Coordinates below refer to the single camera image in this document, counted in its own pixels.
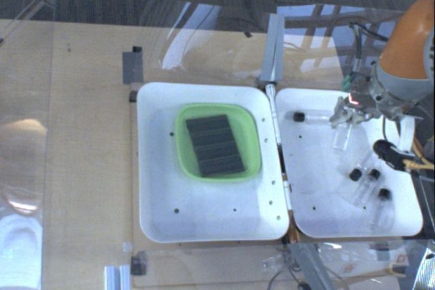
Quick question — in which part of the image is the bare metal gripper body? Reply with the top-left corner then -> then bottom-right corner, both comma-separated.
345,86 -> 390,120

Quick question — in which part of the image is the white plastic tray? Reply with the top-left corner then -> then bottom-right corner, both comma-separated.
274,88 -> 424,238
136,81 -> 290,244

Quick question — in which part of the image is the green plastic bowl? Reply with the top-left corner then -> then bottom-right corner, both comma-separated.
175,103 -> 262,183

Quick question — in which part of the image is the dark grey ribbed block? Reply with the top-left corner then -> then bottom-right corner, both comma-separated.
185,114 -> 246,178

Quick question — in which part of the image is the black cylinder on white bracket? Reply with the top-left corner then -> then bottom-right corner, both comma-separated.
372,114 -> 417,171

